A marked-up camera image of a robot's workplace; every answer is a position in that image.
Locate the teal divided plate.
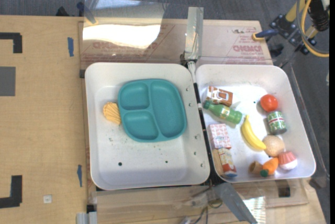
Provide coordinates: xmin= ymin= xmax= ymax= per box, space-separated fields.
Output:
xmin=117 ymin=78 xmax=187 ymax=143

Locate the brown and white carton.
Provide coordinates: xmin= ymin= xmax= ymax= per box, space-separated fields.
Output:
xmin=205 ymin=85 xmax=234 ymax=108

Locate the yellow ridged biscuit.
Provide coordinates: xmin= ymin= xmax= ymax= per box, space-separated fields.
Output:
xmin=102 ymin=102 xmax=122 ymax=126

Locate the green bottle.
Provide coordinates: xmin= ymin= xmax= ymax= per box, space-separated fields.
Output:
xmin=203 ymin=99 xmax=243 ymax=125

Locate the pink carton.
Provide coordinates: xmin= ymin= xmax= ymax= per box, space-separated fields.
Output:
xmin=207 ymin=123 xmax=232 ymax=150

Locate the white plastic tray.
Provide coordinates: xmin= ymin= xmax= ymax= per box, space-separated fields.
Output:
xmin=195 ymin=64 xmax=317 ymax=184
xmin=84 ymin=62 xmax=211 ymax=191

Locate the brown cardboard board red print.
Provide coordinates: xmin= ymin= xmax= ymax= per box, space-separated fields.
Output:
xmin=78 ymin=18 xmax=310 ymax=208

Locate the tan bread slice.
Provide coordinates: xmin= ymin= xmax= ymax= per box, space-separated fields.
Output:
xmin=211 ymin=149 xmax=225 ymax=176

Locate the orange and white carton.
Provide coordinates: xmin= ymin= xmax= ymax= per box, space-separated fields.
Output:
xmin=217 ymin=147 xmax=238 ymax=178

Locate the yellow banana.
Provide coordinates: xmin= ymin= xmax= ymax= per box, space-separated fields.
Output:
xmin=240 ymin=114 xmax=267 ymax=152

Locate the red tomato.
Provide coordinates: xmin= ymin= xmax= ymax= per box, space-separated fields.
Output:
xmin=260 ymin=94 xmax=279 ymax=113

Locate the green and white can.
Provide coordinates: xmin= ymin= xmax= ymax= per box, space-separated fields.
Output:
xmin=266 ymin=110 xmax=288 ymax=136

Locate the brown ice cream cone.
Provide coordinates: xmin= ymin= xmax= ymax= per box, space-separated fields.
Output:
xmin=248 ymin=161 xmax=263 ymax=175

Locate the beige bread roll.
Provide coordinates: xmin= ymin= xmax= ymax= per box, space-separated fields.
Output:
xmin=262 ymin=135 xmax=285 ymax=158

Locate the orange carrot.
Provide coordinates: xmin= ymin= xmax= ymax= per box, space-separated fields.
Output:
xmin=260 ymin=156 xmax=280 ymax=178

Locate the pink cupcake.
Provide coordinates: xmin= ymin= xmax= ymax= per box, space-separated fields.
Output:
xmin=277 ymin=151 xmax=298 ymax=171

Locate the black cylinder on white bracket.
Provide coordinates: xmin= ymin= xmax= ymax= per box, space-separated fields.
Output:
xmin=308 ymin=0 xmax=330 ymax=32

